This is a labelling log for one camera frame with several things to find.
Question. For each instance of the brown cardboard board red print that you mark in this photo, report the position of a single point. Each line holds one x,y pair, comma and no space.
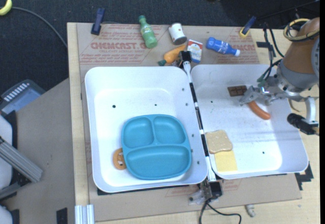
122,47

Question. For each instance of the blue bottle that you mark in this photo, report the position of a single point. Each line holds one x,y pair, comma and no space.
219,45

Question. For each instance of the orange pretzel biscuit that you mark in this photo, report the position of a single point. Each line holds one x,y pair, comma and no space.
117,163

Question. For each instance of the thin black and white rod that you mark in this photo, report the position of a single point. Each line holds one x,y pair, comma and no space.
195,101

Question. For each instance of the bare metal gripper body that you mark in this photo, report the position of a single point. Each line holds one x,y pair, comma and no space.
279,89

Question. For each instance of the orange carrot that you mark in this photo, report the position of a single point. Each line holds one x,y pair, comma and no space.
172,56

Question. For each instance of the white carton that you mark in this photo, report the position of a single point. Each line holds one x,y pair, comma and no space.
195,51

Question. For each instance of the orange sausage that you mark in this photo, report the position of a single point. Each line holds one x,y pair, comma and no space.
261,113

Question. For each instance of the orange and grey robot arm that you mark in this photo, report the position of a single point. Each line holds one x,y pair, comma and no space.
298,55

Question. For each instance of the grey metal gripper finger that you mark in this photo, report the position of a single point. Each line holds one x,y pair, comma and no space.
271,100
248,96

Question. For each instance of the black cylinder on white bracket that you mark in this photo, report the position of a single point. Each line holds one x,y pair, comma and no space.
299,121

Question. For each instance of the blue divided plate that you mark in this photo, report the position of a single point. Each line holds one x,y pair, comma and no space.
157,152

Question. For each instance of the brown chocolate bar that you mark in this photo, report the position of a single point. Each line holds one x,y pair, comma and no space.
236,90

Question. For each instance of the tan bread slice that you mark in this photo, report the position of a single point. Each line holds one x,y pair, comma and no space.
219,141

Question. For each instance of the yellow banana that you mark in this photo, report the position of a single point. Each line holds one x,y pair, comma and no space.
6,7

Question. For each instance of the green bottle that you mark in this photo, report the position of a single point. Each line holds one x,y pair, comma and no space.
148,33

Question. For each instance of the white plastic tray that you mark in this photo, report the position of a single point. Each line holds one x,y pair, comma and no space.
248,141
132,91

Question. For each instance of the white can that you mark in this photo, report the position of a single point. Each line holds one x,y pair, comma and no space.
177,32

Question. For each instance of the yellow cheese slice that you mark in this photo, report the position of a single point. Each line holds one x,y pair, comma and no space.
226,162

